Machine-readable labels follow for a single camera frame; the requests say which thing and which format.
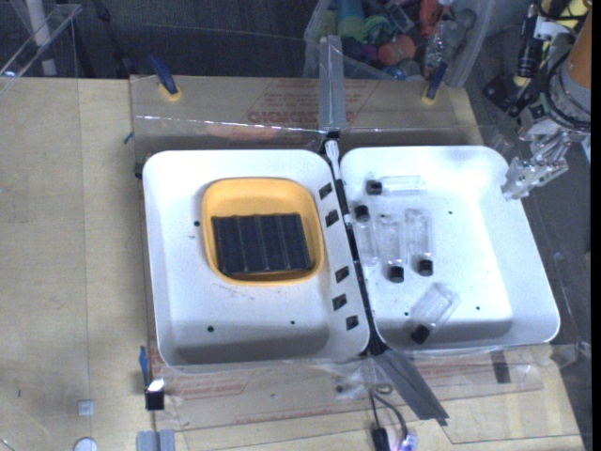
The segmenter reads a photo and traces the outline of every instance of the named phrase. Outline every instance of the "white round object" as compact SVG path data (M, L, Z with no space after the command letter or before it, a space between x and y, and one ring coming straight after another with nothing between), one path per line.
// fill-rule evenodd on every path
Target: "white round object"
M92 438L82 438L75 443L73 451L98 451L98 446Z

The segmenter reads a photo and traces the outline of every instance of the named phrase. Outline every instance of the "black cap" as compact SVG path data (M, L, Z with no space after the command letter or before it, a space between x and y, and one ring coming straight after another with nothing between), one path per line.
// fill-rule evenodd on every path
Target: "black cap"
M357 219L357 222L369 221L369 209L367 206L361 204L355 208L355 219Z
M430 330L422 324L419 324L411 333L411 339L418 344L423 344L429 335Z
M434 263L430 259L422 259L418 263L419 275L423 275L424 277L429 277L434 273Z
M365 191L367 195L381 195L382 194L382 182L377 180L368 180L365 182Z
M405 280L405 270L401 266L391 266L388 269L388 279L391 282L403 282Z

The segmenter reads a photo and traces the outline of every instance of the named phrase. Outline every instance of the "wooden table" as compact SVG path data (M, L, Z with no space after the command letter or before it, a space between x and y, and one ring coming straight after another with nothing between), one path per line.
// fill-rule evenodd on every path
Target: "wooden table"
M273 85L251 80L228 85ZM445 88L439 107L423 107L421 86L369 88L358 125L475 124L464 89ZM374 100L378 92L387 97ZM0 438L17 451L68 450L84 436L101 451L135 449L137 433L153 429L138 364L148 325L131 131L124 81L22 79L0 101ZM477 132L457 138L481 143ZM508 363L523 362L524 351L508 350ZM419 449L583 449L550 347L527 351L541 385L444 401L456 444L404 407ZM87 399L94 411L79 415ZM363 451L373 449L372 421L359 410L205 428L178 432L176 449Z

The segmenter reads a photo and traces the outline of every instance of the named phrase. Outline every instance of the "transparent bottle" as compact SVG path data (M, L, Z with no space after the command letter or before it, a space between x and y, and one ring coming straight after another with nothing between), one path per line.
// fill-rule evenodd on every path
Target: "transparent bottle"
M369 215L367 206L360 205L355 208L353 229L361 264L368 267L375 266L379 261L378 243L374 222Z
M417 344L440 330L459 306L459 296L445 284L433 284L409 311L411 339Z
M403 222L398 215L380 215L377 225L379 258L386 266L388 280L400 283L405 280L406 261Z
M365 182L367 195L395 197L418 194L424 189L425 183L422 176L388 176L381 179L370 179Z
M429 214L422 209L405 211L407 226L407 247L412 264L419 275L430 276L434 273L432 261L432 222Z

